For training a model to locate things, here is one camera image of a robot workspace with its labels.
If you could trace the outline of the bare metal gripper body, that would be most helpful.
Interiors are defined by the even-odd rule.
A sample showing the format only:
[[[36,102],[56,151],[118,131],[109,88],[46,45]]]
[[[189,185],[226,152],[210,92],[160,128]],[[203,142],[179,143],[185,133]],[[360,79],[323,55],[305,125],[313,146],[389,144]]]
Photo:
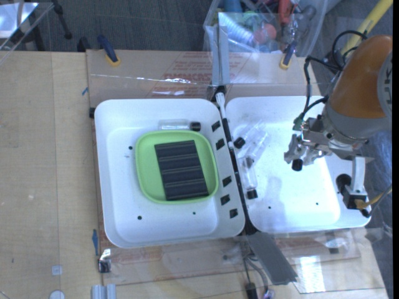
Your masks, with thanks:
[[[319,115],[303,124],[299,143],[306,150],[321,150],[325,156],[334,154],[352,160],[374,132],[374,119]]]

